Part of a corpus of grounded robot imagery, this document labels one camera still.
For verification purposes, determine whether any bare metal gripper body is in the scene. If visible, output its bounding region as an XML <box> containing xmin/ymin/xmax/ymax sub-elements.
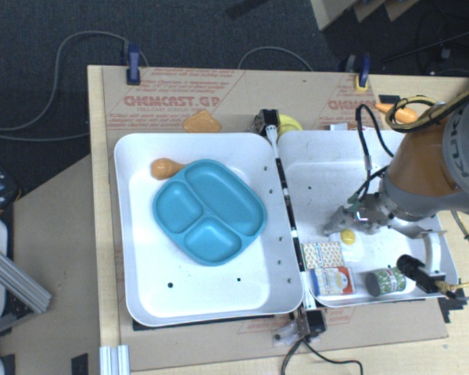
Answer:
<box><xmin>349</xmin><ymin>192</ymin><xmax>424</xmax><ymax>239</ymax></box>

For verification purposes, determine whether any clear bottle with yellow cap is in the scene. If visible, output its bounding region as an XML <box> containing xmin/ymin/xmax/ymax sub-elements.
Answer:
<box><xmin>337</xmin><ymin>228</ymin><xmax>365</xmax><ymax>264</ymax></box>

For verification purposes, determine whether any white carton with orange pattern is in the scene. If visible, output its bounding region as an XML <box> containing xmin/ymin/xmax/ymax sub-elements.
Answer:
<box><xmin>299</xmin><ymin>241</ymin><xmax>345</xmax><ymax>271</ymax></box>

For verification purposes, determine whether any white plastic tray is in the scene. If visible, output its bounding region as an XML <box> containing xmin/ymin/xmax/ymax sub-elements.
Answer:
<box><xmin>113</xmin><ymin>131</ymin><xmax>305</xmax><ymax>328</ymax></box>
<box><xmin>277</xmin><ymin>130</ymin><xmax>460</xmax><ymax>309</ymax></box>

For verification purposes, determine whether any green patterned can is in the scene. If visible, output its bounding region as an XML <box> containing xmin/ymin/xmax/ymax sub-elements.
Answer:
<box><xmin>364</xmin><ymin>266</ymin><xmax>408</xmax><ymax>298</ymax></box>

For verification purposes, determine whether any thin black and white rod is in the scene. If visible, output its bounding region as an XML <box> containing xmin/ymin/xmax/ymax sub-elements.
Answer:
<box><xmin>266</xmin><ymin>124</ymin><xmax>318</xmax><ymax>310</ymax></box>

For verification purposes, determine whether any blue red and white carton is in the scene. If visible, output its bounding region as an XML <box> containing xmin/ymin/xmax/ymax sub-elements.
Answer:
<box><xmin>309</xmin><ymin>265</ymin><xmax>356</xmax><ymax>298</ymax></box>

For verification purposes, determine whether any orange carrot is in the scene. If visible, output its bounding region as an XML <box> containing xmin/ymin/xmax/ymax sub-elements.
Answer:
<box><xmin>374</xmin><ymin>102</ymin><xmax>419</xmax><ymax>124</ymax></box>

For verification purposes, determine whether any yellow banana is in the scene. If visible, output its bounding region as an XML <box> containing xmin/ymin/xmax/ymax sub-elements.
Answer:
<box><xmin>277</xmin><ymin>112</ymin><xmax>303</xmax><ymax>138</ymax></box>

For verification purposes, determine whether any blue divided plate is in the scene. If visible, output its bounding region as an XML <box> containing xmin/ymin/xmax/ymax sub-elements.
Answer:
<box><xmin>152</xmin><ymin>159</ymin><xmax>269</xmax><ymax>267</ymax></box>

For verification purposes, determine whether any brown cardboard board red print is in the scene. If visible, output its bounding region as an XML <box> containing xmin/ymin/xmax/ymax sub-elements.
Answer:
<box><xmin>101</xmin><ymin>66</ymin><xmax>451</xmax><ymax>373</ymax></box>

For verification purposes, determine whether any orange toy bread slice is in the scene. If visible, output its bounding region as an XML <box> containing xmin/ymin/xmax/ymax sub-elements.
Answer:
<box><xmin>182</xmin><ymin>109</ymin><xmax>223</xmax><ymax>134</ymax></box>

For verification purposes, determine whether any orange toy drumstick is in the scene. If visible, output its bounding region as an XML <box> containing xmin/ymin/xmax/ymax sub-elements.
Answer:
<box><xmin>150</xmin><ymin>157</ymin><xmax>189</xmax><ymax>180</ymax></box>

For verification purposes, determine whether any black cylinder on white bracket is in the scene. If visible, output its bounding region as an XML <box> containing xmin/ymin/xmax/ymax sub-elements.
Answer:
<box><xmin>396</xmin><ymin>230</ymin><xmax>449</xmax><ymax>295</ymax></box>

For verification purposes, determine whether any black block with thin wires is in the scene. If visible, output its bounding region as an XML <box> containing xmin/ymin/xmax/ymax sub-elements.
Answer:
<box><xmin>295</xmin><ymin>308</ymin><xmax>329</xmax><ymax>344</ymax></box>
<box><xmin>252</xmin><ymin>108</ymin><xmax>280</xmax><ymax>134</ymax></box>

